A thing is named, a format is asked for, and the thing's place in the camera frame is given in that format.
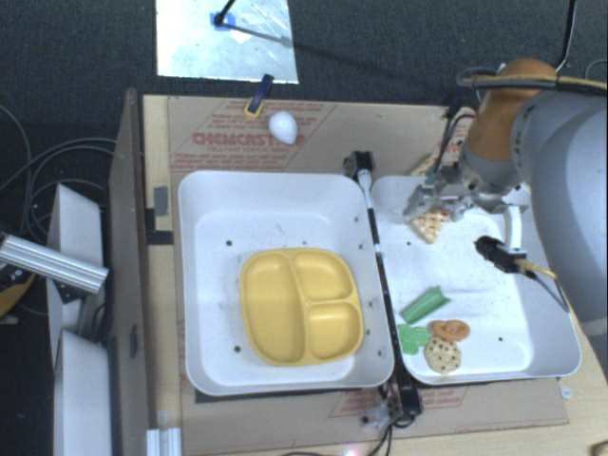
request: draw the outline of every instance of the yellow divided plate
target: yellow divided plate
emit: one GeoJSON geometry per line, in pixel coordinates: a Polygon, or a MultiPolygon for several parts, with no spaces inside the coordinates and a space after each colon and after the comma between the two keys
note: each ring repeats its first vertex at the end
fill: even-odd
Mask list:
{"type": "Polygon", "coordinates": [[[253,255],[240,274],[240,308],[249,342],[264,361],[297,367],[356,352],[363,315],[351,269],[315,248],[253,255]]]}

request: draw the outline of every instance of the cracker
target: cracker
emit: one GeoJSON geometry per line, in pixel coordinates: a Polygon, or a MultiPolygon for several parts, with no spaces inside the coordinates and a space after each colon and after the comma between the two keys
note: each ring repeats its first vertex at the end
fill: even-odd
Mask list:
{"type": "Polygon", "coordinates": [[[448,216],[447,211],[431,209],[414,218],[411,224],[428,243],[434,243],[444,224],[446,224],[448,216]]]}
{"type": "Polygon", "coordinates": [[[425,358],[431,370],[446,375],[460,367],[462,353],[453,341],[432,336],[425,346],[425,358]]]}

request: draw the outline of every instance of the dark carpet floor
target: dark carpet floor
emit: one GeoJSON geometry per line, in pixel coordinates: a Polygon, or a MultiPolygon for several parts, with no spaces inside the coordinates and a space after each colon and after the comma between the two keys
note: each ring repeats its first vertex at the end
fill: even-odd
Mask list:
{"type": "MultiPolygon", "coordinates": [[[[299,85],[273,98],[447,104],[471,66],[561,57],[568,0],[289,0],[299,85]]],[[[579,0],[570,61],[581,76],[606,57],[608,0],[579,0]]],[[[113,138],[124,91],[245,97],[251,85],[156,75],[155,0],[0,0],[0,105],[18,118],[36,155],[66,140],[113,138]]],[[[594,77],[606,79],[605,66],[594,77]]],[[[26,161],[0,113],[0,183],[26,161]]],[[[104,182],[108,161],[70,155],[40,184],[66,177],[104,182]]],[[[0,191],[0,220],[19,227],[24,183],[0,191]]],[[[49,207],[48,201],[42,209],[49,207]]],[[[45,308],[44,288],[28,306],[45,308]]],[[[52,372],[46,320],[15,309],[0,326],[0,454],[52,448],[52,372]]]]}

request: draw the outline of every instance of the black clip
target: black clip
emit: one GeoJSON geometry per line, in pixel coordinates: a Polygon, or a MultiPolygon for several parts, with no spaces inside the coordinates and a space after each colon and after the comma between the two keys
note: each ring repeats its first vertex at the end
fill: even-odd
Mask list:
{"type": "Polygon", "coordinates": [[[343,162],[342,170],[345,176],[348,176],[354,181],[357,181],[357,173],[359,171],[373,172],[375,162],[371,152],[352,152],[343,162]]]}
{"type": "Polygon", "coordinates": [[[475,249],[506,274],[518,274],[521,269],[515,260],[526,258],[526,253],[509,252],[504,243],[492,237],[479,237],[475,241],[475,249]]]}
{"type": "Polygon", "coordinates": [[[270,93],[270,90],[273,87],[274,80],[274,76],[271,76],[270,74],[264,74],[262,81],[257,87],[256,94],[253,96],[253,98],[250,98],[247,104],[245,105],[243,113],[245,113],[246,117],[259,117],[259,114],[262,112],[262,108],[264,107],[263,100],[265,100],[268,94],[270,93]]]}

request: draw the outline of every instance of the white egg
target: white egg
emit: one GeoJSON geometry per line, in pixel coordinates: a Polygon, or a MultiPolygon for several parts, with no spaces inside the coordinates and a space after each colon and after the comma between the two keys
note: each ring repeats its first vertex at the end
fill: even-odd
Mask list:
{"type": "Polygon", "coordinates": [[[288,145],[295,143],[297,123],[291,113],[287,113],[286,111],[275,113],[268,122],[268,128],[270,128],[270,133],[278,141],[288,145]]]}

